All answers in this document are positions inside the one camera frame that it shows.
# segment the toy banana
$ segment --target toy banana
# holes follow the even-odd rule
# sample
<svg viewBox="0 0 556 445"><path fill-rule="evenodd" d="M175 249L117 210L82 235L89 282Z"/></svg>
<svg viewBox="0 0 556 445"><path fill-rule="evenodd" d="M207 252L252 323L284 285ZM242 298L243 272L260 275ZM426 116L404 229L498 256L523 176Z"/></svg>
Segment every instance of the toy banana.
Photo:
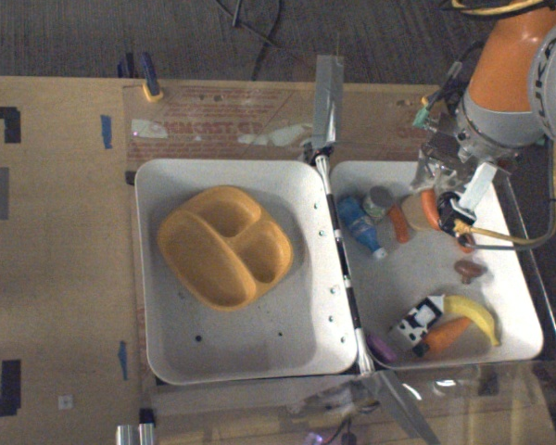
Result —
<svg viewBox="0 0 556 445"><path fill-rule="evenodd" d="M490 339L492 346L498 346L495 334L495 322L492 314L477 301L462 295L445 296L445 313L457 313L472 320Z"/></svg>

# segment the blue tape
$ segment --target blue tape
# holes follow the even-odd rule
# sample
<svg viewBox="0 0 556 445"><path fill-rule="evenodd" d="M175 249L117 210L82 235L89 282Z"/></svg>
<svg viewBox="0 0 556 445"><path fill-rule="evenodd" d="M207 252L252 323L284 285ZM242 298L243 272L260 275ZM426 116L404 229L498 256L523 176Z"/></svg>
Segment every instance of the blue tape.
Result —
<svg viewBox="0 0 556 445"><path fill-rule="evenodd" d="M113 148L113 132L111 131L111 118L108 115L101 116L101 135L103 135L103 145L106 150Z"/></svg>
<svg viewBox="0 0 556 445"><path fill-rule="evenodd" d="M128 350L126 349L126 342L120 341L120 348L118 349L118 359L120 360L121 373L123 380L128 380Z"/></svg>

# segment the toy carrot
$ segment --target toy carrot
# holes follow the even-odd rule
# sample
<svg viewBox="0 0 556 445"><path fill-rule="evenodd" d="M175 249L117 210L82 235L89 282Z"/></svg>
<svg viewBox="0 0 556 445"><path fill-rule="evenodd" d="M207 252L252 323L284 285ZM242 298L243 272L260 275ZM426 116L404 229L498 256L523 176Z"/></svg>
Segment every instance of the toy carrot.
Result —
<svg viewBox="0 0 556 445"><path fill-rule="evenodd" d="M441 324L430 330L423 340L413 348L413 351L420 357L426 353L438 354L451 346L470 324L472 324L472 320L465 316Z"/></svg>
<svg viewBox="0 0 556 445"><path fill-rule="evenodd" d="M422 201L423 211L428 223L433 229L435 229L435 231L440 231L441 228L438 225L438 209L436 208L435 190L424 190L420 194L420 200Z"/></svg>
<svg viewBox="0 0 556 445"><path fill-rule="evenodd" d="M405 244L410 240L410 233L408 232L408 223L401 208L394 204L389 212L389 219L393 223L393 228L396 232L396 239L400 244Z"/></svg>

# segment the blue plastic bottle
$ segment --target blue plastic bottle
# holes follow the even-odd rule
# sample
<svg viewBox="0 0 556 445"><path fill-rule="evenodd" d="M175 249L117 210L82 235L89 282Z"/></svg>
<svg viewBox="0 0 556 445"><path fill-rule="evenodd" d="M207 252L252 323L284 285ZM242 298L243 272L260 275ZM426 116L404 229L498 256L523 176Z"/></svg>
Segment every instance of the blue plastic bottle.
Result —
<svg viewBox="0 0 556 445"><path fill-rule="evenodd" d="M369 248L376 259L382 259L387 251L377 241L377 230L371 218L362 209L360 202L354 197L345 197L337 203L337 212L354 238Z"/></svg>

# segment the white tray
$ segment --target white tray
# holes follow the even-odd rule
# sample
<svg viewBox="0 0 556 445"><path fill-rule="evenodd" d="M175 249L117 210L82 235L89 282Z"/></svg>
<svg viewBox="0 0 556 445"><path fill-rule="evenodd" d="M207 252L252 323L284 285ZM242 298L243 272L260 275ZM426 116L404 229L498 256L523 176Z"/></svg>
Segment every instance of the white tray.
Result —
<svg viewBox="0 0 556 445"><path fill-rule="evenodd" d="M388 187L402 198L415 174L413 162L346 161L332 171L332 188L336 201L353 195L362 197L376 185ZM490 188L478 205L478 224L495 231L507 232L496 193ZM461 294L481 301L498 322L501 345L490 346L475 326L449 349L429 359L418 359L412 352L400 354L393 368L425 368L457 366L482 362L529 360L543 346L543 334L521 266L514 252L480 250L467 256L449 235L440 232L414 233L408 244L395 240L388 219L377 225L378 239L389 256L375 262L343 228L350 263L352 284L360 309L362 326L383 339L399 321L424 297L441 293ZM479 238L486 244L495 241ZM483 263L488 272L468 286L461 283L454 263L471 258Z"/></svg>
<svg viewBox="0 0 556 445"><path fill-rule="evenodd" d="M251 194L282 226L295 250L286 278L233 312L212 310L194 298L157 246L161 221L190 197L219 184ZM310 166L157 159L140 168L135 188L147 356L160 379L185 385L330 375L355 362L357 345L329 209L322 180Z"/></svg>

